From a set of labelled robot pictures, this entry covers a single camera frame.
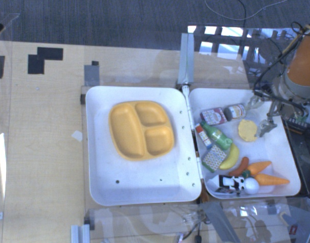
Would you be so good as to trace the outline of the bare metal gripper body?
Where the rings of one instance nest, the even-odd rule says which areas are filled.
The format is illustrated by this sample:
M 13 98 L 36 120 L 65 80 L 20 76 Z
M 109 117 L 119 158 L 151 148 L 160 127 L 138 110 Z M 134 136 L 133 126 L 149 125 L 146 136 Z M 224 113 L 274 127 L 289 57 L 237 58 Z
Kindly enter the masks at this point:
M 271 90 L 272 103 L 267 113 L 268 120 L 275 116 L 281 116 L 284 120 L 308 116 L 308 110 L 304 106 L 305 99 L 295 95 L 283 84 L 273 84 Z

